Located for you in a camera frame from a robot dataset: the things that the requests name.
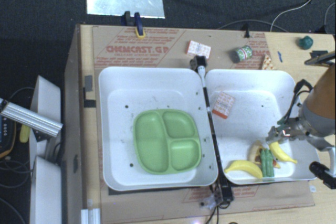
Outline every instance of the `black floor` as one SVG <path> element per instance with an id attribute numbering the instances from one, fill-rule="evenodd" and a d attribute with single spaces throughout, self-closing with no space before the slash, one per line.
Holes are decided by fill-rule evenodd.
<path id="1" fill-rule="evenodd" d="M 282 11 L 307 0 L 163 0 L 166 19 L 144 19 L 145 26 L 208 28 L 242 20 L 272 22 Z M 312 0 L 302 9 L 286 13 L 277 21 L 290 32 L 313 33 L 324 24 L 325 12 L 335 0 Z M 327 31 L 335 33 L 335 6 L 326 17 Z M 22 87 L 33 87 L 38 75 L 62 88 L 72 32 L 76 23 L 119 25 L 113 16 L 86 13 L 86 0 L 0 0 L 0 97 L 8 98 Z M 240 29 L 234 24 L 228 29 Z M 269 26 L 250 23 L 251 30 L 269 31 Z M 18 94 L 13 101 L 29 106 L 31 92 Z M 28 160 L 26 145 L 17 142 L 12 159 Z M 1 180 L 18 180 L 17 175 L 0 170 Z M 29 222 L 30 184 L 17 189 L 0 187 L 7 200 Z M 0 201 L 0 223 L 19 223 L 7 205 Z"/>

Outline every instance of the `green divided plate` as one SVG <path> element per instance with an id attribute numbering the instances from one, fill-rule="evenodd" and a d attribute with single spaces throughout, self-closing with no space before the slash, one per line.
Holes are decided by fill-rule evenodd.
<path id="1" fill-rule="evenodd" d="M 193 118 L 173 109 L 148 110 L 133 123 L 136 156 L 151 174 L 174 174 L 195 168 L 201 144 Z"/>

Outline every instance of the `green can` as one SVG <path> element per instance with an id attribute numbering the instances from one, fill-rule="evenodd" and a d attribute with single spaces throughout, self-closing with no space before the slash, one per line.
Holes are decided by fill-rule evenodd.
<path id="1" fill-rule="evenodd" d="M 241 61 L 244 61 L 246 59 L 249 59 L 252 57 L 252 49 L 250 46 L 245 45 L 241 48 L 235 49 L 232 51 L 231 55 L 231 60 L 234 63 L 238 63 Z"/>

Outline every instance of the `white tray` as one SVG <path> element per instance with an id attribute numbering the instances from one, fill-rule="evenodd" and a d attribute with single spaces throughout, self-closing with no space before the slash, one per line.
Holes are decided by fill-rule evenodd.
<path id="1" fill-rule="evenodd" d="M 103 175 L 115 190 L 195 187 L 218 175 L 201 80 L 190 69 L 109 67 L 100 73 Z M 187 172 L 153 175 L 141 168 L 133 121 L 143 111 L 182 110 L 194 119 L 201 142 L 199 165 Z"/>
<path id="2" fill-rule="evenodd" d="M 286 114 L 293 96 L 295 82 L 283 71 L 267 70 L 211 70 L 206 75 L 211 109 L 221 91 L 235 98 L 227 119 L 213 114 L 213 121 L 223 169 L 233 160 L 247 159 L 256 140 L 267 147 L 265 138 L 271 128 Z M 298 115 L 295 105 L 291 116 Z M 294 180 L 312 180 L 309 171 L 313 161 L 319 161 L 317 151 L 306 141 L 291 141 L 281 148 L 298 164 L 279 162 L 274 178 L 256 179 L 247 172 L 232 171 L 226 177 L 233 183 L 260 184 Z"/>

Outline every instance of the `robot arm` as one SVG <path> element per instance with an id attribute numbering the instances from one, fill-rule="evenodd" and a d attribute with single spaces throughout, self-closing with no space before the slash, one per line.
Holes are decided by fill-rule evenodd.
<path id="1" fill-rule="evenodd" d="M 335 57 L 335 52 L 328 54 L 327 59 Z M 306 64 L 316 63 L 318 59 L 306 61 Z M 298 96 L 303 86 L 309 88 L 309 95 L 300 106 L 299 115 L 296 118 L 290 118 L 291 108 L 296 105 Z M 273 126 L 268 133 L 266 141 L 268 144 L 284 140 L 307 140 L 319 151 L 327 151 L 330 155 L 330 168 L 313 162 L 310 170 L 330 188 L 336 188 L 336 161 L 335 146 L 328 143 L 324 137 L 335 135 L 335 64 L 323 74 L 320 80 L 313 88 L 305 80 L 297 83 L 294 89 L 294 96 L 290 108 L 286 115 L 278 121 L 279 126 Z"/>

